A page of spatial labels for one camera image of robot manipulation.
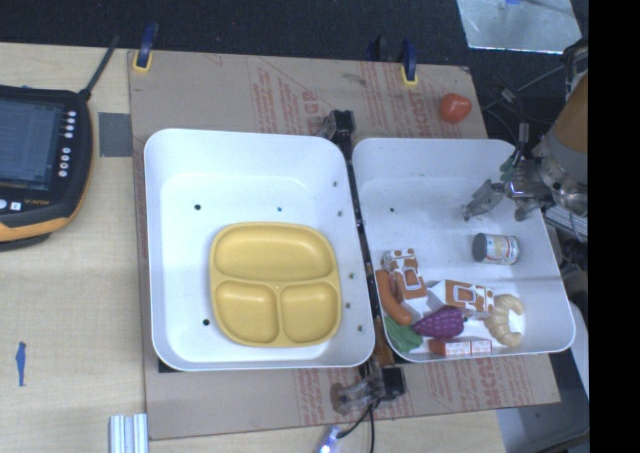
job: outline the white plastic tray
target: white plastic tray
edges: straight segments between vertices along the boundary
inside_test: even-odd
[[[319,137],[166,129],[144,150],[153,345],[183,371],[346,367],[375,341],[345,160]],[[342,319],[313,346],[254,347],[216,325],[208,256],[225,226],[306,225],[336,254]]]
[[[453,279],[519,297],[525,313],[511,312],[510,324],[523,340],[507,348],[492,339],[491,355],[562,351],[573,343],[575,325],[539,210],[517,222],[515,203],[504,198],[486,214],[468,222],[462,218],[462,206],[482,183],[500,180],[499,167],[512,151],[500,140],[362,140],[353,166],[367,242],[374,269],[381,267],[385,251],[413,247],[426,282]],[[518,261],[510,266],[474,261],[471,244],[479,232],[516,236]],[[426,299],[415,302],[425,304]],[[482,321],[471,319],[464,335],[491,337]],[[447,359],[431,353],[426,340],[409,353],[397,353],[412,362]]]

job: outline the small package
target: small package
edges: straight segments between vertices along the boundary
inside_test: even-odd
[[[445,279],[429,287],[427,306],[432,311],[450,305],[462,310],[466,318],[483,320],[495,309],[493,290],[479,284]]]
[[[429,350],[444,356],[491,353],[491,339],[458,336],[450,339],[429,339]]]
[[[412,248],[385,252],[382,265],[389,272],[393,292],[399,302],[427,296],[427,287],[418,270],[418,260]]]

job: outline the yellow plate compartment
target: yellow plate compartment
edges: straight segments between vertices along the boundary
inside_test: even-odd
[[[209,254],[220,329],[247,346],[309,346],[333,336],[342,316],[333,247],[317,230],[281,222],[222,229]]]

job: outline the metal can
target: metal can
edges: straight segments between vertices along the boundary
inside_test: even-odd
[[[520,245],[515,236],[478,233],[471,250],[473,259],[481,263],[512,265],[518,260]]]

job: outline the wooden table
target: wooden table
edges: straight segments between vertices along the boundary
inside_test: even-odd
[[[0,84],[79,91],[104,53],[0,43]],[[93,90],[96,125],[99,113],[130,113],[126,56],[114,52]],[[145,412],[132,160],[97,149],[77,218],[41,244],[0,252],[0,451],[103,453],[110,416]],[[149,451],[306,453],[323,430],[152,441]],[[375,442],[377,452],[505,451],[494,411],[376,421]],[[365,422],[341,450],[369,443]]]

